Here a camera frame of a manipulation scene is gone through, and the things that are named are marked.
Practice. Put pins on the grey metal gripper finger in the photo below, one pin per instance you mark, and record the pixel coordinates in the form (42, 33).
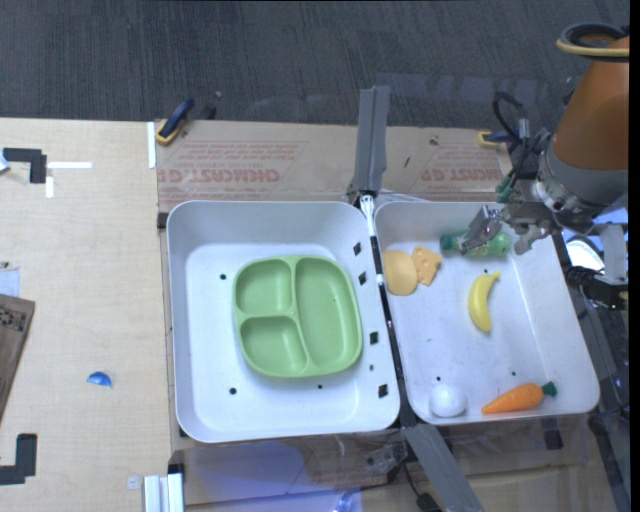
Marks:
(531, 237)
(482, 227)

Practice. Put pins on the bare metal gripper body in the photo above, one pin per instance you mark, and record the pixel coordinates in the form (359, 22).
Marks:
(530, 212)

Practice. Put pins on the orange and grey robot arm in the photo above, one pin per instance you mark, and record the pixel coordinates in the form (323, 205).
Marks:
(595, 120)

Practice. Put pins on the green plastic bottle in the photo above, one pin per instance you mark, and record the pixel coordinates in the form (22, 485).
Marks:
(498, 245)

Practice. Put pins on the yellow cheese wedge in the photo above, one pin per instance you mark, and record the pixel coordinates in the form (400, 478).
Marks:
(427, 262)

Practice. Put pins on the yellow banana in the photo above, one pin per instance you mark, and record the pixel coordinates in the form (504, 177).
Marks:
(481, 302)

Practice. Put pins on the pale yellow oval bread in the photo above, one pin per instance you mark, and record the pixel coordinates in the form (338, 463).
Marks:
(399, 274)

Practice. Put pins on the thin black and white rod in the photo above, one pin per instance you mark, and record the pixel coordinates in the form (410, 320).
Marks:
(385, 305)

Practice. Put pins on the white plastic tray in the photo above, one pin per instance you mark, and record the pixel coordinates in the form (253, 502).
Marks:
(450, 360)
(210, 320)

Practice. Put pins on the orange carrot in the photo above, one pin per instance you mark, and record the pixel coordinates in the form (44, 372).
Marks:
(515, 400)

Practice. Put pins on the white egg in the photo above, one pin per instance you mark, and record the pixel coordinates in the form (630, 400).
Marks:
(447, 401)

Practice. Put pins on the green divided plate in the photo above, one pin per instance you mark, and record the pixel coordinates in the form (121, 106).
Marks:
(325, 310)

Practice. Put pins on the brown cardboard board red print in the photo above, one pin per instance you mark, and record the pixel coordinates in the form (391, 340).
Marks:
(310, 165)

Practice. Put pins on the small blue piece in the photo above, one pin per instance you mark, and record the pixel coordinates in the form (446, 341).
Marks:
(99, 379)

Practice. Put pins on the brown cardboard piece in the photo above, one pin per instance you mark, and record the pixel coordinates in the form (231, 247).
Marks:
(12, 340)

